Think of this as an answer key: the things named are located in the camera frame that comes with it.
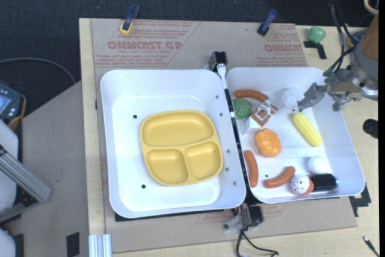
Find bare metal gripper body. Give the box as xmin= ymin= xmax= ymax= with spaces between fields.
xmin=325 ymin=67 xmax=380 ymax=102

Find yellow divided plate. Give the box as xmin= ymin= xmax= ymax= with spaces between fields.
xmin=138 ymin=109 xmax=224 ymax=187

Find green toy broccoli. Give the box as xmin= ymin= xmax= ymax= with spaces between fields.
xmin=232 ymin=97 xmax=254 ymax=121

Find brown cardboard board red print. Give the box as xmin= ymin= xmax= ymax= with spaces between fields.
xmin=90 ymin=18 xmax=359 ymax=254

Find yellow toy corn cob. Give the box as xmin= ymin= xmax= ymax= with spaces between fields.
xmin=292 ymin=111 xmax=324 ymax=148

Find orange toy pumpkin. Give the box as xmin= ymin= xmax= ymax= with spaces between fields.
xmin=254 ymin=128 xmax=283 ymax=158

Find orange toy sausage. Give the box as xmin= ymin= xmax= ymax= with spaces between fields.
xmin=233 ymin=88 xmax=270 ymax=104
xmin=242 ymin=149 xmax=260 ymax=188
xmin=263 ymin=166 xmax=297 ymax=190

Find thin black and white rod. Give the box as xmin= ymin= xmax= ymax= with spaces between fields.
xmin=217 ymin=63 xmax=251 ymax=206

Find white red-dotted toy ice cream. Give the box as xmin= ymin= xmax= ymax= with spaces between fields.
xmin=289 ymin=174 xmax=315 ymax=196

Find green toy pepper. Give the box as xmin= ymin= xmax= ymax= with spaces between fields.
xmin=308 ymin=26 xmax=327 ymax=46

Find clear plastic bottle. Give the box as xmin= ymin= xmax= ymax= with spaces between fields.
xmin=280 ymin=87 xmax=305 ymax=109

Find white plastic tray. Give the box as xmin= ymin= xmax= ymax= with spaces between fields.
xmin=225 ymin=66 xmax=366 ymax=205
xmin=99 ymin=69 xmax=248 ymax=218

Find orange and white carton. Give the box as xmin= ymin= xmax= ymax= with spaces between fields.
xmin=241 ymin=99 xmax=279 ymax=136

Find white toy egg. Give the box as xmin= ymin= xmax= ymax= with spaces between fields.
xmin=307 ymin=155 xmax=332 ymax=176

